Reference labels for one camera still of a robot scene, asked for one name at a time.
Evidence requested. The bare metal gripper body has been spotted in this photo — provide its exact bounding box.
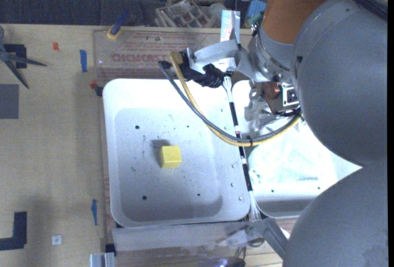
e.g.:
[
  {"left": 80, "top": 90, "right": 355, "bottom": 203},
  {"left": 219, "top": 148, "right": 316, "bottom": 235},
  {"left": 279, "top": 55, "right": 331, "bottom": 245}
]
[{"left": 247, "top": 43, "right": 301, "bottom": 114}]

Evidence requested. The thin black and white rod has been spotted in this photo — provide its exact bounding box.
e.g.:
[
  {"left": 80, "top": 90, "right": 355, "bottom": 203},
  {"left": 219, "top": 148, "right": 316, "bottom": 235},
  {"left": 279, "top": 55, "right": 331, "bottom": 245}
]
[{"left": 222, "top": 74, "right": 261, "bottom": 222}]

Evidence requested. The white plastic tray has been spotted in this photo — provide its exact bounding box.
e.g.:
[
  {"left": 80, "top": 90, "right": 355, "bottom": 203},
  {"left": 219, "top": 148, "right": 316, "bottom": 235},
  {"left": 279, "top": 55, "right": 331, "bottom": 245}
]
[
  {"left": 102, "top": 78, "right": 251, "bottom": 228},
  {"left": 231, "top": 79, "right": 363, "bottom": 219}
]

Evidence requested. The yellow cube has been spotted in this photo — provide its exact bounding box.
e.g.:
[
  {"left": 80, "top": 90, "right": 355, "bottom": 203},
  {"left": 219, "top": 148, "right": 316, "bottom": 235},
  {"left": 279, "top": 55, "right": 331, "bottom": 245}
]
[{"left": 159, "top": 145, "right": 183, "bottom": 169}]

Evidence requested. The brown cardboard board red print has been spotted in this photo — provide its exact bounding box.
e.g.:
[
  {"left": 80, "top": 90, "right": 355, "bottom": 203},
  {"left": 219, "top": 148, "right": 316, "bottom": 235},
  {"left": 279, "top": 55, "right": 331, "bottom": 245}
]
[{"left": 93, "top": 27, "right": 292, "bottom": 260}]

